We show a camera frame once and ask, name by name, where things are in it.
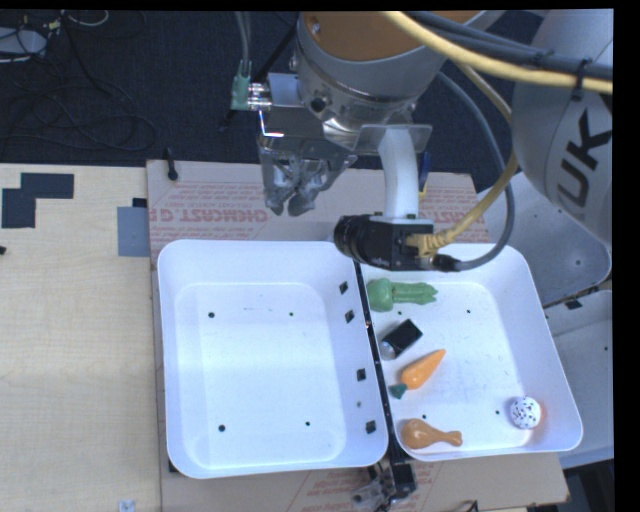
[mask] orange carrot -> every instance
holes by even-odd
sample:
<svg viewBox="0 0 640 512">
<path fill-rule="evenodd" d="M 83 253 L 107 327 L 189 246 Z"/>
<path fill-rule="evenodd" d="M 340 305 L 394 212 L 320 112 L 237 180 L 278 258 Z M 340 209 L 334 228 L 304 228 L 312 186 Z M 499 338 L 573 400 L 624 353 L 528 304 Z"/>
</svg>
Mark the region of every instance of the orange carrot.
<svg viewBox="0 0 640 512">
<path fill-rule="evenodd" d="M 406 384 L 409 389 L 418 389 L 433 375 L 445 353 L 446 350 L 441 348 L 411 363 L 402 370 L 400 382 Z"/>
</svg>

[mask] white ball with dots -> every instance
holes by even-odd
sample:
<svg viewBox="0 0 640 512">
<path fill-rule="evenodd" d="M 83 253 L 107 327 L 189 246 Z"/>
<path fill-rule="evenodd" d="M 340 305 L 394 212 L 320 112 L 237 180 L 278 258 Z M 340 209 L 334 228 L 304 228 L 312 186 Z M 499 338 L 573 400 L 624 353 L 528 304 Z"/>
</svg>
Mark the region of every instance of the white ball with dots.
<svg viewBox="0 0 640 512">
<path fill-rule="evenodd" d="M 530 396 L 518 398 L 511 404 L 511 420 L 519 428 L 535 428 L 540 423 L 541 418 L 542 408 Z"/>
</svg>

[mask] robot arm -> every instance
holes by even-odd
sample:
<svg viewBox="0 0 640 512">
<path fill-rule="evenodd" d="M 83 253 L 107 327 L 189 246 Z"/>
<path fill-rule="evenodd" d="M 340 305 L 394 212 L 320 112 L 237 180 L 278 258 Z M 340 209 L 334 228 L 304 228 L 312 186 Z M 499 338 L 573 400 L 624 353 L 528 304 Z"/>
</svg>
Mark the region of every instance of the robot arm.
<svg viewBox="0 0 640 512">
<path fill-rule="evenodd" d="M 580 63 L 576 55 L 580 58 L 592 55 L 593 62 L 608 53 L 612 57 L 612 10 L 593 11 L 550 11 L 534 44 L 572 56 L 573 63 Z M 420 20 L 419 14 L 414 18 Z M 451 25 L 484 29 L 500 14 L 452 11 L 434 12 L 430 16 L 442 20 L 442 25 L 438 26 L 449 27 L 450 31 L 446 33 L 452 37 L 455 35 L 462 44 L 469 43 L 468 34 L 456 31 L 455 27 L 451 29 Z M 258 152 L 265 202 L 276 214 L 281 214 L 285 205 L 289 215 L 304 214 L 314 208 L 317 195 L 328 189 L 359 156 L 380 157 L 385 174 L 385 211 L 381 215 L 343 217 L 336 226 L 334 239 L 336 246 L 356 261 L 388 270 L 433 268 L 431 264 L 438 249 L 451 243 L 465 229 L 463 222 L 452 231 L 434 234 L 433 224 L 418 216 L 417 156 L 424 151 L 432 127 L 414 123 L 412 112 L 447 58 L 455 59 L 468 72 L 473 72 L 464 59 L 468 53 L 472 57 L 474 54 L 454 43 L 450 46 L 457 53 L 447 55 L 435 51 L 427 36 L 431 37 L 433 33 L 399 12 L 303 12 L 298 19 L 295 51 L 291 59 L 293 73 L 271 73 L 264 83 L 249 86 L 247 108 L 257 111 L 261 120 Z M 532 70 L 514 64 L 514 56 L 530 51 L 535 60 L 540 56 L 535 48 L 515 43 L 500 45 L 488 35 L 486 39 L 483 48 L 494 48 L 502 61 L 498 62 L 499 66 L 491 63 L 488 67 L 486 64 L 485 67 L 480 66 L 483 71 L 493 72 L 496 68 L 496 73 L 502 73 L 497 76 L 513 77 L 517 81 L 520 80 L 519 73 L 522 73 L 528 79 Z M 610 48 L 610 52 L 603 51 L 605 48 Z M 566 62 L 555 55 L 553 58 L 546 55 L 542 64 L 562 68 Z M 578 73 L 585 70 L 595 73 L 596 66 L 589 64 L 590 67 L 576 67 Z M 603 67 L 610 71 L 612 60 L 605 59 L 604 63 L 598 64 L 600 71 Z M 572 110 L 568 107 L 574 106 L 569 105 L 573 101 L 572 87 L 575 90 L 576 83 L 582 86 L 583 80 L 584 83 L 587 80 L 598 81 L 591 75 L 576 76 L 575 73 L 564 73 L 563 78 L 565 82 L 561 86 L 554 84 L 548 87 L 544 82 L 517 84 L 514 154 L 501 179 L 483 200 L 485 204 L 465 219 L 467 224 L 504 190 L 520 162 L 532 181 L 537 179 L 534 176 L 545 176 L 546 181 L 537 188 L 552 202 L 560 200 L 563 208 L 572 207 L 568 211 L 578 222 L 596 236 L 607 238 L 606 225 L 610 226 L 610 213 L 607 218 L 606 211 L 607 208 L 608 212 L 611 210 L 611 137 L 605 142 L 602 141 L 606 137 L 600 137 L 599 146 L 595 148 L 593 123 L 587 128 L 583 126 L 585 121 L 582 125 L 576 123 L 576 136 L 568 128 L 573 124 L 563 121 L 563 116 Z M 600 80 L 597 85 L 602 86 L 601 82 L 605 91 L 612 84 L 611 80 Z M 589 119 L 595 115 L 603 117 L 601 112 L 596 112 L 598 104 L 599 110 L 603 110 L 602 104 L 610 106 L 610 94 L 610 91 L 609 95 L 588 91 L 584 95 L 586 101 L 593 104 L 589 107 Z M 600 99 L 607 97 L 609 103 Z M 556 111 L 559 119 L 550 121 L 550 110 Z M 606 127 L 598 126 L 598 133 L 610 134 L 610 128 L 607 132 Z M 536 138 L 536 133 L 548 134 L 554 127 L 562 128 L 555 130 L 555 138 Z M 573 148 L 575 155 L 585 156 L 583 160 L 591 156 L 592 149 L 598 150 L 599 180 L 596 185 L 592 185 L 592 176 L 588 172 L 574 169 L 575 162 L 569 161 L 574 158 L 571 155 L 565 160 L 559 160 L 556 155 L 556 163 L 545 158 L 545 155 L 558 153 L 557 148 L 561 146 L 564 146 L 565 153 L 571 152 L 566 148 Z M 561 198 L 553 197 L 549 188 L 559 191 Z M 599 191 L 605 189 L 605 192 L 595 193 L 596 188 Z M 594 198 L 592 203 L 595 201 L 595 206 L 587 205 L 591 198 Z M 585 209 L 595 213 L 589 217 Z M 603 224 L 603 218 L 605 229 L 602 226 L 593 229 L 596 223 Z"/>
</svg>

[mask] white tray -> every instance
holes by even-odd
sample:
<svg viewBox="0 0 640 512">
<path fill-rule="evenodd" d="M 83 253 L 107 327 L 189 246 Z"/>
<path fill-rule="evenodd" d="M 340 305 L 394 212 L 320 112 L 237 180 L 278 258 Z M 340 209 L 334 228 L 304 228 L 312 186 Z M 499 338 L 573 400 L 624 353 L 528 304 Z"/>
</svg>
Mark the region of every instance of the white tray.
<svg viewBox="0 0 640 512">
<path fill-rule="evenodd" d="M 491 244 L 453 244 L 442 250 L 461 260 L 485 254 Z M 545 320 L 529 267 L 506 247 L 494 260 L 464 272 L 388 272 L 363 265 L 365 282 L 427 282 L 438 293 L 425 304 L 395 304 L 372 311 L 380 338 L 409 318 L 423 336 L 397 359 L 382 361 L 387 386 L 398 382 L 407 364 L 444 348 L 432 377 L 401 399 L 389 396 L 396 432 L 411 418 L 442 431 L 462 433 L 460 447 L 438 442 L 419 450 L 401 446 L 422 461 L 565 451 L 582 438 L 582 423 Z M 509 406 L 531 396 L 544 408 L 538 427 L 514 426 Z"/>
<path fill-rule="evenodd" d="M 367 466 L 388 430 L 352 260 L 179 240 L 158 258 L 167 448 L 192 478 Z"/>
</svg>

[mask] brown drumstick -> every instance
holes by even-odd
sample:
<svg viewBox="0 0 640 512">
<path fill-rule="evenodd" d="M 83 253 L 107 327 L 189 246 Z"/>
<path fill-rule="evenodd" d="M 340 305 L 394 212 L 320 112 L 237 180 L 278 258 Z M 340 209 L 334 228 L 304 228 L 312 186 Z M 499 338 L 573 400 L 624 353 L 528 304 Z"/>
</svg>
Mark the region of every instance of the brown drumstick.
<svg viewBox="0 0 640 512">
<path fill-rule="evenodd" d="M 409 448 L 425 448 L 433 443 L 444 441 L 453 446 L 462 444 L 462 433 L 454 430 L 442 432 L 420 419 L 412 419 L 402 427 L 402 440 Z"/>
</svg>

